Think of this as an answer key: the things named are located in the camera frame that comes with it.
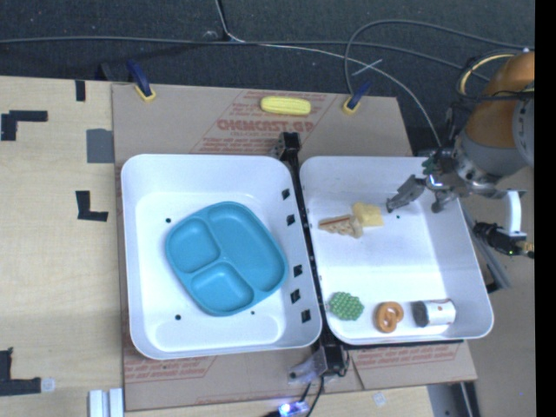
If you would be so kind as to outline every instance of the white can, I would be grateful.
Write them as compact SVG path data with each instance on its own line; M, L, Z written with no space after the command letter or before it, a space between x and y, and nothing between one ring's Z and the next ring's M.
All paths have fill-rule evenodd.
M449 299L415 301L411 304L411 310L420 328L452 324L456 317L455 306Z

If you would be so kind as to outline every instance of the black tape mark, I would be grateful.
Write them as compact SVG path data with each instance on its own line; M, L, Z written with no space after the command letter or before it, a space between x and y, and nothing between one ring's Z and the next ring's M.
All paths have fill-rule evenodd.
M10 110L9 114L2 114L0 141L16 140L18 122L47 122L48 120L48 111Z
M0 351L0 396L38 394L41 392L41 379L35 377L31 380L12 380L11 354L13 347Z
M76 80L76 100L78 102L85 102L87 94L85 92L85 81Z
M91 212L90 211L90 192L85 190L76 191L77 208L79 214L77 219L84 219L88 221L102 221L108 220L108 212Z
M49 120L49 112L30 109L11 109L10 117L18 122L46 122Z

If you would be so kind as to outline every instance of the black cable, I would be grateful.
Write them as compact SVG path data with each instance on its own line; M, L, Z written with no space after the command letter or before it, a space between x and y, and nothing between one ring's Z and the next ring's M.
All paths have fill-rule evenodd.
M53 42L128 42L128 43L162 43L162 44L177 44L188 46L264 46L264 47L295 47L295 46L309 46L309 45L322 45L322 46L345 46L346 42L343 40L292 40L292 41L249 41L249 42L224 42L213 41L207 42L204 40L187 40L187 39L170 39L170 38L153 38L153 37L134 37L134 36L50 36L50 37L27 37L27 38L11 38L0 39L0 45L11 45L19 43L53 43ZM439 59L438 57L429 56L418 51L408 50L392 45L381 43L369 42L353 42L352 45L363 46L367 48L376 48L382 50L392 50L411 56L417 56L446 65L450 68L461 70L461 66L457 63L451 63L447 60Z
M426 23L426 22L417 22L414 20L396 20L396 19L392 19L392 20L379 20L377 22L371 22L371 23L367 23L363 26L361 26L359 29L357 29L352 36L349 38L349 40L347 41L346 44L346 49L344 52L344 76L346 79L346 85L347 85L347 90L349 91L349 94L353 94L354 90L351 86L351 82L349 79L349 71L348 71L348 60L349 60L349 50L351 49L352 45L355 44L355 38L357 38L357 36L363 32L364 30L368 30L369 28L374 28L376 26L382 25L382 24L411 24L414 26L421 26L421 27L425 27L425 28L430 28L432 30L439 30L439 31L443 31L443 32L447 32L450 34L454 34L456 36L462 36L468 39L472 39L472 40L476 40L479 42L483 42L483 43L490 43L493 45L498 45L500 47L503 48L509 48L509 49L514 49L514 50L523 50L525 47L522 45L516 45L513 43L504 43L504 42L498 42L498 41L494 41L485 37L481 37L481 36L475 36L473 34L467 34L465 32L461 32L461 31L457 31L457 30L452 30L450 28L444 28L443 26L439 26L436 24L432 24L432 23Z
M520 91L501 90L492 95L468 95L466 86L467 80L474 76L476 70L494 60L509 60L517 55L516 52L510 50L494 50L481 56L472 57L467 61L465 68L461 71L460 76L456 80L455 90L462 101L478 103L483 101L503 101L503 100L519 100L527 97L534 97L534 88L526 88Z
M348 374L350 361L351 357L349 355L349 351L346 351L346 366L341 372L338 373L338 377L345 377Z
M309 409L309 412L305 415L305 417L309 417L309 415L311 415L311 413L314 411L316 402L319 400L319 397L321 397L323 390L324 390L324 375L321 375L321 385L319 386L319 390L316 393L316 396L314 397L313 404L311 405L311 408Z
M299 399L299 401L304 401L307 397L307 394L309 392L309 389L311 388L311 386L313 385L313 382L310 381L309 384L307 385L307 387L305 388L305 391L303 392L301 398Z
M218 16L220 17L220 22L222 24L222 29L224 30L224 34L228 38L228 41L239 41L238 38L233 36L228 30L228 24L226 23L226 16L224 15L224 5L222 4L222 0L215 0L216 10L218 11Z

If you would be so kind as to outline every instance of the dark gray carpet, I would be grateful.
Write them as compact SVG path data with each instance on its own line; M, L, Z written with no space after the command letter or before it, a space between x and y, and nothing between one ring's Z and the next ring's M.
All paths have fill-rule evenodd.
M133 36L226 39L215 0L1 0L0 39L43 36ZM411 20L501 43L534 47L535 0L222 0L228 33L243 41L337 41L380 20ZM350 77L354 89L395 96L414 152L435 138L422 108L441 133L455 80L470 57L499 49L444 30L384 23L361 32L350 57L374 63ZM345 44L298 47L339 56ZM410 54L411 50L427 57ZM127 80L125 61L139 62L152 83L346 93L343 60L319 51L241 45L50 41L0 43L0 75ZM363 65L351 63L348 74ZM480 90L484 83L473 83Z

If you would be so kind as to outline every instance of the blue plate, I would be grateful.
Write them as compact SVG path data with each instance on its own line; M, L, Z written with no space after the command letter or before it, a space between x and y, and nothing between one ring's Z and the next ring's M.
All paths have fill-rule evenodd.
M166 257L199 307L217 316L252 308L288 276L274 237L238 202L210 205L176 224Z

